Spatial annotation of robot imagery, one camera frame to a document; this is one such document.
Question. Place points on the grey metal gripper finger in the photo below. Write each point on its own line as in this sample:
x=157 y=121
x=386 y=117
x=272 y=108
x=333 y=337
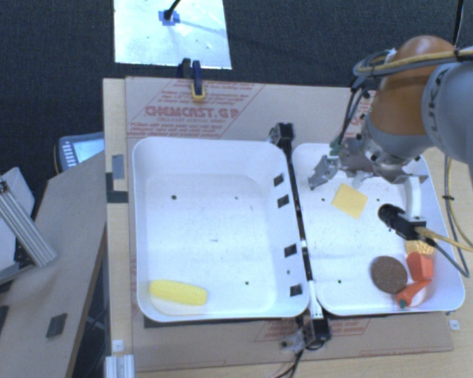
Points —
x=324 y=169
x=358 y=177

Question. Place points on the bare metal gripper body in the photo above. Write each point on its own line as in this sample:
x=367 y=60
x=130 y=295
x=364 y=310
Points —
x=358 y=158

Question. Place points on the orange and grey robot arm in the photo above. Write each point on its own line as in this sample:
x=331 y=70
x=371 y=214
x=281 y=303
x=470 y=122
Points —
x=449 y=104

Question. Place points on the yellow cheese slice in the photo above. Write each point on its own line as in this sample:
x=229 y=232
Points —
x=350 y=201

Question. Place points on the thin black and white rod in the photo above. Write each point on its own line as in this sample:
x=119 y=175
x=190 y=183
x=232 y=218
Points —
x=299 y=219

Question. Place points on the white plastic tray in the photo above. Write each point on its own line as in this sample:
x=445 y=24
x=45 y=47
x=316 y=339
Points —
x=220 y=227
x=347 y=242

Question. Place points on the brown round biscuit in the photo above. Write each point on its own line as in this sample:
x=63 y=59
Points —
x=388 y=275

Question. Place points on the orange carton of yellow fries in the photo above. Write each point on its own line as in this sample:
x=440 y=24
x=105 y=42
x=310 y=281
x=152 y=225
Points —
x=419 y=264

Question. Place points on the orange carrot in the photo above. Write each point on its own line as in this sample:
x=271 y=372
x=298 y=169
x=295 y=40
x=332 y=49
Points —
x=412 y=291

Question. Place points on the yellow corn cob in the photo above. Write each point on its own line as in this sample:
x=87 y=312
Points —
x=177 y=291

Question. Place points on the brown cardboard board, red print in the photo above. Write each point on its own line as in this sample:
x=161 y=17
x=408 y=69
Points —
x=220 y=345

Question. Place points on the black cylinder on white bracket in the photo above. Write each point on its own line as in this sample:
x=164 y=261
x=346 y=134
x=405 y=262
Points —
x=398 y=219

